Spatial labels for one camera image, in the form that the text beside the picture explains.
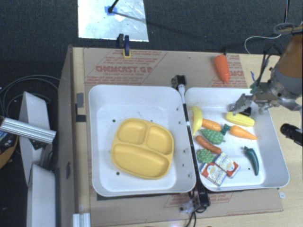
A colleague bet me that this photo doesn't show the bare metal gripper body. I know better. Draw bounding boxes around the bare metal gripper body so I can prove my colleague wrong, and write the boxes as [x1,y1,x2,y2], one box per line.
[250,81,303,111]

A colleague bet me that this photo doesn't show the yellow corn cob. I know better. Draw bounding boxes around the yellow corn cob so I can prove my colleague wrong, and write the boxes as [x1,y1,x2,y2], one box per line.
[225,112,256,128]

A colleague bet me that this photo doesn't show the orange carrot with green top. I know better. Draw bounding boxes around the orange carrot with green top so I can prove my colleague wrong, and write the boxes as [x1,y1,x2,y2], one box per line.
[221,123,258,141]

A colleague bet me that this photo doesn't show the small orange carrot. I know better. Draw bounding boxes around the small orange carrot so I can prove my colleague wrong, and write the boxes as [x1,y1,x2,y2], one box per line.
[191,116,222,132]

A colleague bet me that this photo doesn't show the green grapes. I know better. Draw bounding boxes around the green grapes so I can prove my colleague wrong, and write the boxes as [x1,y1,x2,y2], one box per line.
[200,128,226,145]

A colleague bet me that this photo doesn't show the large orange carrot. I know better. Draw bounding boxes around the large orange carrot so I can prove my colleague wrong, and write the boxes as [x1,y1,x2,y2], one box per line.
[214,54,231,84]

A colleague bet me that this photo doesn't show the yellow banana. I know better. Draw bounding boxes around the yellow banana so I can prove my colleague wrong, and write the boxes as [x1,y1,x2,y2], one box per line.
[191,106,204,137]

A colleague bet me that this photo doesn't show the orange-brown sausage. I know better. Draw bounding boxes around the orange-brown sausage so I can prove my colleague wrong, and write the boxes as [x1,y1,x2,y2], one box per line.
[195,135,222,155]

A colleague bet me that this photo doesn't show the white plastic tray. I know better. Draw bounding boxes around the white plastic tray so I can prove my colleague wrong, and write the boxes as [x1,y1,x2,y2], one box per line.
[88,84,197,198]
[184,87,290,192]

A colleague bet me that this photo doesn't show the thin black and white rod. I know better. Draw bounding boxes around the thin black and white rod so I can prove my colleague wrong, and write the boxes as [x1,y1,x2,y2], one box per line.
[178,84,202,193]

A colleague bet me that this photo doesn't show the dark green chili pepper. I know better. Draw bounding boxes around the dark green chili pepper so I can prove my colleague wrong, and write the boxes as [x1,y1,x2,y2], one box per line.
[243,146,259,176]

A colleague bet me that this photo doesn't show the red and white carton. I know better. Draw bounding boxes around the red and white carton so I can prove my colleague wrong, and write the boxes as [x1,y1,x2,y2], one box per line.
[200,162,228,187]
[214,152,240,179]

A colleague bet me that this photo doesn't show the green broccoli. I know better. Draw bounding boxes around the green broccoli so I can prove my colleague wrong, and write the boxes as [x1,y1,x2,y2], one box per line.
[196,148,215,164]

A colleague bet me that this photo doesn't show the brown cardboard board red print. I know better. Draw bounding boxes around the brown cardboard board red print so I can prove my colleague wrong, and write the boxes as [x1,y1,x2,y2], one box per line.
[83,47,284,221]

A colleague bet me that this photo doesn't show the yellow divided plate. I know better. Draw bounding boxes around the yellow divided plate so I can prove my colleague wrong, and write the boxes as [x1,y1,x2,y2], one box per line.
[110,118,175,180]

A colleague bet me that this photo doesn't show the black cylinder on white bracket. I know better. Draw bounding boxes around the black cylinder on white bracket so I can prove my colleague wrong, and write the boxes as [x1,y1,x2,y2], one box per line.
[280,123,303,148]

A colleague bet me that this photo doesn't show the black block with thin wires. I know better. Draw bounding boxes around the black block with thin wires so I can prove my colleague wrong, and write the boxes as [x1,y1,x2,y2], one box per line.
[171,74,187,88]
[189,187,211,210]

